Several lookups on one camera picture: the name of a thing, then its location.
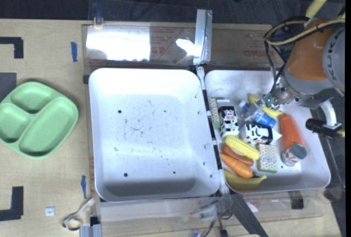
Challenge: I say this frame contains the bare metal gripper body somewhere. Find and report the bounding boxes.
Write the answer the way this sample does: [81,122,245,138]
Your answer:
[263,84,304,110]

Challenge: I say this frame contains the blue bottle with white cap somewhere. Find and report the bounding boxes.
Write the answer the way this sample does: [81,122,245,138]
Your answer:
[237,99,277,128]

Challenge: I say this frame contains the yellow banana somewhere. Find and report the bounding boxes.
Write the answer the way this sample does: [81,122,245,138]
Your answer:
[248,94,285,119]
[223,168,268,191]

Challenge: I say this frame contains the cow print carton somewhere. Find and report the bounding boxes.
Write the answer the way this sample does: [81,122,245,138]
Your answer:
[243,123,275,146]
[218,105,239,138]

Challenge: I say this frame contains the yellow corn cob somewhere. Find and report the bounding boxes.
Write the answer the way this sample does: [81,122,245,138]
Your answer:
[224,134,261,161]

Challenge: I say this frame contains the green and yellow patterned carton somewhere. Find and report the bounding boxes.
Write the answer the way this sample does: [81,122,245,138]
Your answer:
[256,143,279,174]
[208,97,221,130]

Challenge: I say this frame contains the orange sausage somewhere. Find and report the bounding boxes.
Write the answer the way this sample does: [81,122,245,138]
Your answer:
[221,144,254,167]

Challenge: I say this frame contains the thin black and white rod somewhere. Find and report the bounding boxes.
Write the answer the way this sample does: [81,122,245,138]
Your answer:
[195,65,230,196]

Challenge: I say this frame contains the orange carrot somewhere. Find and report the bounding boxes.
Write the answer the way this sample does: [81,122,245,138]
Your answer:
[219,153,254,179]

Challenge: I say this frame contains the red and white can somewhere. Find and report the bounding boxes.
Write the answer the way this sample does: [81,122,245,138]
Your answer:
[281,143,308,167]

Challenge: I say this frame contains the white plastic tray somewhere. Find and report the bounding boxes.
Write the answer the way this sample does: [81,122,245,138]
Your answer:
[88,67,222,202]
[204,69,332,195]

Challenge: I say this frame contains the green divided plate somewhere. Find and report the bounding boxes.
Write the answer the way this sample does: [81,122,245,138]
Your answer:
[0,81,80,160]

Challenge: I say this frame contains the black cylinder on white bracket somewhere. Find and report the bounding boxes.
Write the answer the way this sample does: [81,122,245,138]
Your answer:
[305,100,343,139]

